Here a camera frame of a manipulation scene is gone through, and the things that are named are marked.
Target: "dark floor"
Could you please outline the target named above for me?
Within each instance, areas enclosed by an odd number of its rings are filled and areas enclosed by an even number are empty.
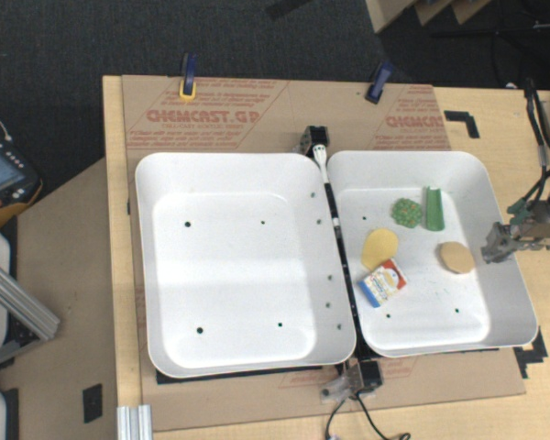
[[[464,26],[447,9],[427,27],[407,10],[375,35],[364,0],[314,0],[273,20],[280,0],[0,0],[0,117],[51,192],[104,155],[104,74],[198,74],[550,89],[550,33],[432,38],[439,30],[550,22],[550,0],[496,0]]]

